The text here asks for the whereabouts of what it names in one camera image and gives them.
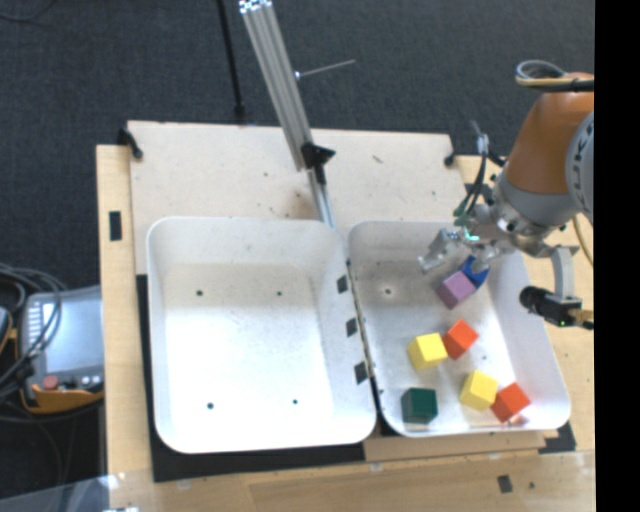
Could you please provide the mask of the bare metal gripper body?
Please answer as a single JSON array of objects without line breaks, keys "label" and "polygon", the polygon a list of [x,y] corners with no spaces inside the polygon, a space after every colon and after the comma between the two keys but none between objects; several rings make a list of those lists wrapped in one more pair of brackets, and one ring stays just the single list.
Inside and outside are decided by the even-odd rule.
[{"label": "bare metal gripper body", "polygon": [[457,226],[462,240],[479,258],[496,258],[515,250],[546,258],[554,250],[546,243],[553,226],[531,221],[508,203],[478,203],[457,217]]}]

